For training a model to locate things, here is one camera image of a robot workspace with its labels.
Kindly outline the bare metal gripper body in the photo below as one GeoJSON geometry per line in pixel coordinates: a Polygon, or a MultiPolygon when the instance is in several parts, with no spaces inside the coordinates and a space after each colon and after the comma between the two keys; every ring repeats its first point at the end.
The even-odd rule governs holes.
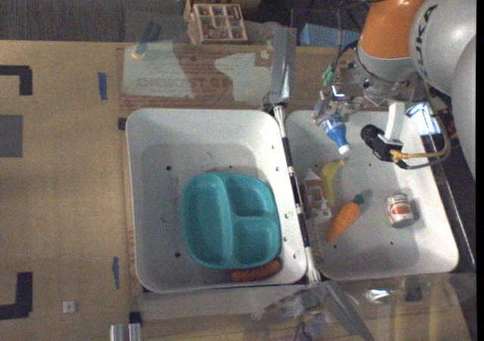
{"type": "Polygon", "coordinates": [[[327,103],[360,104],[364,107],[379,107],[381,101],[373,101],[366,95],[363,84],[357,82],[355,72],[355,68],[333,68],[329,66],[322,76],[322,101],[327,103]]]}

